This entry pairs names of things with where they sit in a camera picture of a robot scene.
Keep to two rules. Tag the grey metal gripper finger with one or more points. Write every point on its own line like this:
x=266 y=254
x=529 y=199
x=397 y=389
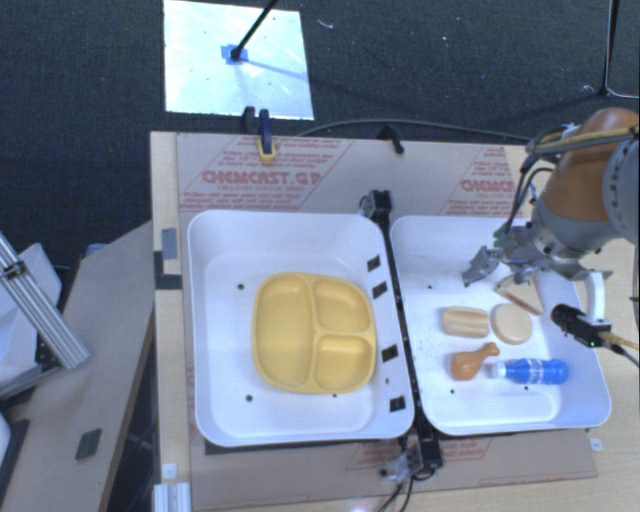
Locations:
x=525 y=274
x=481 y=265

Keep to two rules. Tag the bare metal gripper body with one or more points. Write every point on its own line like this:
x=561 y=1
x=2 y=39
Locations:
x=542 y=252

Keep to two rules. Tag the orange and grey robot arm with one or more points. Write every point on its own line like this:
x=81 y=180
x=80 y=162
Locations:
x=575 y=170

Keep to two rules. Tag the tan toy pizza slice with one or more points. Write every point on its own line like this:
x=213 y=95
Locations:
x=522 y=302

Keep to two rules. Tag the round cream toy biscuit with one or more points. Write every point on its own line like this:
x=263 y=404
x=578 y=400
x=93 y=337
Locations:
x=511 y=324

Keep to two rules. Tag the tan toy hot dog bun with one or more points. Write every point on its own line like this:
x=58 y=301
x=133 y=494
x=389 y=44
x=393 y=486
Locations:
x=465 y=321

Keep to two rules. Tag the thin black rod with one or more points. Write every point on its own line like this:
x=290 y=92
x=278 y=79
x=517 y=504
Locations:
x=400 y=305

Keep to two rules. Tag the blue bottle with white cap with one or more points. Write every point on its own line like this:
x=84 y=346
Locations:
x=535 y=371

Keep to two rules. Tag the orange toy chicken drumstick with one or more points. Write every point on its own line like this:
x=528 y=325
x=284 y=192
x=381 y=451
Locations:
x=467 y=364

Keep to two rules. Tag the white plastic tray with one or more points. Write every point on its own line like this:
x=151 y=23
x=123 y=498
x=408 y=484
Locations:
x=500 y=405
x=225 y=350

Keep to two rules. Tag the brown cardboard board, red print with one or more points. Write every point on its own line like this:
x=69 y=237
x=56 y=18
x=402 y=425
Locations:
x=320 y=170

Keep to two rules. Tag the yellow divided plate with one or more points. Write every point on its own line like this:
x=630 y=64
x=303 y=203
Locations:
x=282 y=330

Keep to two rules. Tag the black cylinder on white bracket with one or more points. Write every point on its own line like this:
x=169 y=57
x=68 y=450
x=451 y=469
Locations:
x=580 y=325

